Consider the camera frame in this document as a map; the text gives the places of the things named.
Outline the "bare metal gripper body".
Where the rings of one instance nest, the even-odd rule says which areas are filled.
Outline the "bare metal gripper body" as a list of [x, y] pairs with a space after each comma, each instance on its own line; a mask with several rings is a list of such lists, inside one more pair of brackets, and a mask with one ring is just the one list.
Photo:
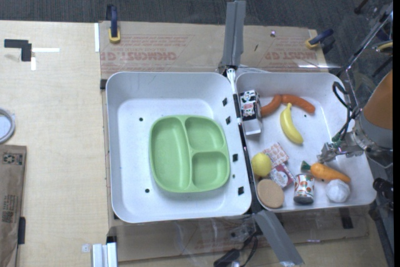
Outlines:
[[350, 158], [360, 156], [365, 151], [370, 151], [373, 142], [361, 130], [353, 130], [347, 132], [343, 137], [339, 137], [334, 142], [334, 146], [336, 154]]

